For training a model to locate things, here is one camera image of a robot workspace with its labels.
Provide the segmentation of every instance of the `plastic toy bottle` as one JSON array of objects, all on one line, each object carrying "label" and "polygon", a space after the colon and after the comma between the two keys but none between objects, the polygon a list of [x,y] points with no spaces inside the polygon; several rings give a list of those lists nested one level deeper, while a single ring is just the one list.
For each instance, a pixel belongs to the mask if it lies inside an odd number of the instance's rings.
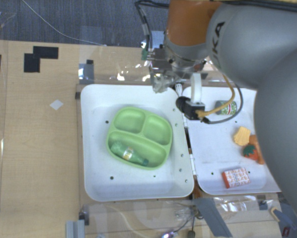
[{"label": "plastic toy bottle", "polygon": [[112,144],[111,151],[120,158],[134,164],[146,167],[149,163],[147,159],[142,158],[132,147],[126,146],[120,141]]}]

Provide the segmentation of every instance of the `gray carpet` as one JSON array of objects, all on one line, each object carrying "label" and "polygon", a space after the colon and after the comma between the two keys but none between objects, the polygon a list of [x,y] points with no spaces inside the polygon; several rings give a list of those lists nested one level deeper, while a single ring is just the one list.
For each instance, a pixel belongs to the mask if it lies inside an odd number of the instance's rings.
[{"label": "gray carpet", "polygon": [[[144,39],[134,7],[137,0],[25,0],[61,32],[110,46],[139,47]],[[163,31],[167,10],[145,8],[153,31]],[[16,16],[0,31],[0,39],[81,43],[61,36],[20,0],[0,0],[0,12]]]}]

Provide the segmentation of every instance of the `green plate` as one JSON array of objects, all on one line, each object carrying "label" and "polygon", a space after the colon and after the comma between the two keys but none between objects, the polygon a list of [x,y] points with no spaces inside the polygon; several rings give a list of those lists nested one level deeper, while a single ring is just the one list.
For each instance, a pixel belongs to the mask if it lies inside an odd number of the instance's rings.
[{"label": "green plate", "polygon": [[[114,116],[106,145],[109,153],[117,160],[134,167],[154,170],[167,160],[172,139],[172,127],[167,120],[143,109],[126,107]],[[116,141],[132,147],[141,157],[148,159],[148,165],[143,167],[116,156],[110,150]]]}]

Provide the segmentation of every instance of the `small box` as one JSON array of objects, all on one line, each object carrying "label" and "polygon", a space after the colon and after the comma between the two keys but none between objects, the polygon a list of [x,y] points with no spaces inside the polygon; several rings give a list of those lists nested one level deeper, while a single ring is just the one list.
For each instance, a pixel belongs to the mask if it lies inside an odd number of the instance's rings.
[{"label": "small box", "polygon": [[222,176],[227,188],[239,187],[250,183],[250,178],[245,168],[225,171],[222,173]]}]

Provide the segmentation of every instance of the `white wire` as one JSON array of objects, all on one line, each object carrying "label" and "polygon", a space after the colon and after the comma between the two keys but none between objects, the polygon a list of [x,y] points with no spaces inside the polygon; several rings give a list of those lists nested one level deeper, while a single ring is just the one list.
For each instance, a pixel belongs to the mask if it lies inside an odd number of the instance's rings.
[{"label": "white wire", "polygon": [[76,40],[76,41],[81,41],[81,42],[86,42],[86,43],[90,43],[90,44],[95,44],[95,45],[99,45],[99,46],[106,46],[104,44],[100,44],[100,43],[97,43],[97,42],[91,42],[91,41],[86,41],[86,40],[81,40],[81,39],[77,39],[77,38],[74,38],[74,37],[71,37],[71,36],[68,36],[62,32],[60,32],[59,30],[57,30],[54,26],[52,26],[49,22],[47,22],[41,15],[39,15],[25,0],[21,0],[24,4],[26,4],[31,10],[33,13],[35,13],[38,17],[41,18],[42,21],[44,21],[47,25],[49,25],[52,29],[54,29],[57,33],[69,38],[69,39],[72,39],[72,40]]}]

